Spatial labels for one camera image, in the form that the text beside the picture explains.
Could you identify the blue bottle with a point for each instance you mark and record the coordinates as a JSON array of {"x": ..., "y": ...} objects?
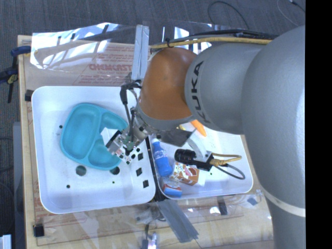
[{"x": 161, "y": 162}]

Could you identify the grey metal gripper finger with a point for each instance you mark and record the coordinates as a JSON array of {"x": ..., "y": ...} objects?
[
  {"x": 108, "y": 136},
  {"x": 114, "y": 149}
]

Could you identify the red white blue packet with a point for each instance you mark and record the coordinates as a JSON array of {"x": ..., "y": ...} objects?
[{"x": 172, "y": 189}]

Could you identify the blue divided plate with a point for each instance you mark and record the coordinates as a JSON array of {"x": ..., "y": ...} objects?
[{"x": 80, "y": 136}]

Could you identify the brown cardboard board red print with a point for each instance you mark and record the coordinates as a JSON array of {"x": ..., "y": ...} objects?
[{"x": 57, "y": 71}]

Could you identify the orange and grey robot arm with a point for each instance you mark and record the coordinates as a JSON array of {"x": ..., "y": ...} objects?
[{"x": 233, "y": 92}]

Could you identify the white plastic tray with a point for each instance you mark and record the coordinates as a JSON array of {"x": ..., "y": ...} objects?
[
  {"x": 77, "y": 191},
  {"x": 228, "y": 170}
]

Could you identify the black cylinder on white bracket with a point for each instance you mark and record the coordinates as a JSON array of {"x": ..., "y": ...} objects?
[{"x": 184, "y": 156}]

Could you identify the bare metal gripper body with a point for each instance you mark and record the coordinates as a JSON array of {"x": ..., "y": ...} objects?
[{"x": 131, "y": 136}]

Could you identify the orange carrot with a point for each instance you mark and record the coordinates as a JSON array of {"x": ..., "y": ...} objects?
[{"x": 200, "y": 128}]

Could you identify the brown and white carton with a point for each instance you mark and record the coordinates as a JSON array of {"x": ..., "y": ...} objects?
[{"x": 188, "y": 174}]

